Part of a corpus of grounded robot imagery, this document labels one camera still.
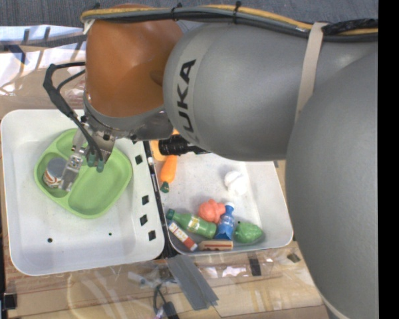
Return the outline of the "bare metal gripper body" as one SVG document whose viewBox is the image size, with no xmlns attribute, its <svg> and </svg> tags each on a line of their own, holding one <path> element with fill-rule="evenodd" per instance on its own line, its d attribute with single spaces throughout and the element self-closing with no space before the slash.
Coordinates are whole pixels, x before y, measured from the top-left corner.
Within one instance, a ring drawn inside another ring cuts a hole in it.
<svg viewBox="0 0 399 319">
<path fill-rule="evenodd" d="M 161 140 L 169 138 L 173 129 L 163 110 L 122 118 L 86 110 L 72 139 L 72 151 L 86 162 L 106 162 L 118 139 L 134 143 Z"/>
</svg>

